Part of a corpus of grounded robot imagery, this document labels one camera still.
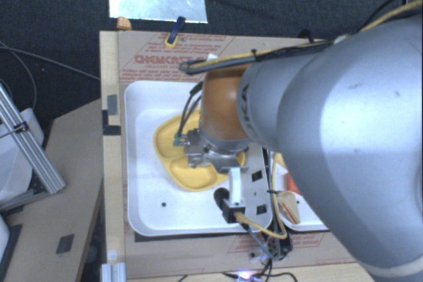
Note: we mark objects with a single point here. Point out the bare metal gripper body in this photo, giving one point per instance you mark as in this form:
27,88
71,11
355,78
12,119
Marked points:
201,155

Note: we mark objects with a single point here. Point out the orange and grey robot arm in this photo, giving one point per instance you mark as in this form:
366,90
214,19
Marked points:
347,128

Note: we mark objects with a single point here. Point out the yellow divided plate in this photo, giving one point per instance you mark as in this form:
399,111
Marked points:
165,142

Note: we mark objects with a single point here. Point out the white plastic tray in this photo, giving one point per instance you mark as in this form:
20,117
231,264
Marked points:
148,175
310,218

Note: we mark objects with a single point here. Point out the orange carrot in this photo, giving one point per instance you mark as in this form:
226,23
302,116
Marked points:
291,183

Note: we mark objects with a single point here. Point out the beige slice with red stripe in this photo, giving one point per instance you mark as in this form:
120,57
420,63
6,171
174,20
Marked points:
291,204

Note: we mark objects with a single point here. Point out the brown cardboard board red print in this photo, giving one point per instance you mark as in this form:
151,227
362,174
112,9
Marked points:
198,257

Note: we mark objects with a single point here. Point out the brown biscuit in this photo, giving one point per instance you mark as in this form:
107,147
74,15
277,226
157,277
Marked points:
123,24

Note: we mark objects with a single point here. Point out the black cylinder on white bracket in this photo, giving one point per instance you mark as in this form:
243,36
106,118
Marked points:
235,188

